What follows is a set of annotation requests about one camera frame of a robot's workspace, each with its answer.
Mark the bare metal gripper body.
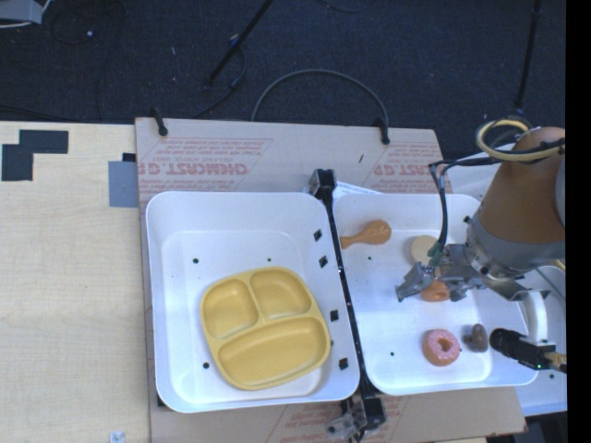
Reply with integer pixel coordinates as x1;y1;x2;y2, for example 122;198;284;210
432;242;532;291

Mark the orange round toy food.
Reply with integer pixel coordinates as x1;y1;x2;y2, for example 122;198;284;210
419;280;452;304

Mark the beige round biscuit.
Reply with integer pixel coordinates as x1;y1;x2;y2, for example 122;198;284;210
410;234;442;267

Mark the white plastic tray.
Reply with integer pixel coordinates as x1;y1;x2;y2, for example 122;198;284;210
332;192;540;397
145;190;362;414

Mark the brown toy mushroom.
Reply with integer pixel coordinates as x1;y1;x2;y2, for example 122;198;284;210
463;323;489;353

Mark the orange-brown toy chicken drumstick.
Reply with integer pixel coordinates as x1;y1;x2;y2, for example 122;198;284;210
339;219;393;251

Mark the thin black rod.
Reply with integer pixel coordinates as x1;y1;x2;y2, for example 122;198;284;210
321;186;378;401

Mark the pink frosted doughnut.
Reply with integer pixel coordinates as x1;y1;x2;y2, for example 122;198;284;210
421;329;462;367

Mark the white paper slip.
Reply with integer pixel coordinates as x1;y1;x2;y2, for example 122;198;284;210
333;180;384;198

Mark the yellow divided plate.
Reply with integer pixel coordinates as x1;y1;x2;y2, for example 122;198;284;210
199;266;332;392

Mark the brown cardboard board red print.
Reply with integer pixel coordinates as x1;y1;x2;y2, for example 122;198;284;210
134;116;529;443

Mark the black cylinder on white bracket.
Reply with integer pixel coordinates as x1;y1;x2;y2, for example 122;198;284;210
488;288;558;371

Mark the black block with wires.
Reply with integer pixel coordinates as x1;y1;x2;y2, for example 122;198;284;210
359;396;387;431
308;168;336;198

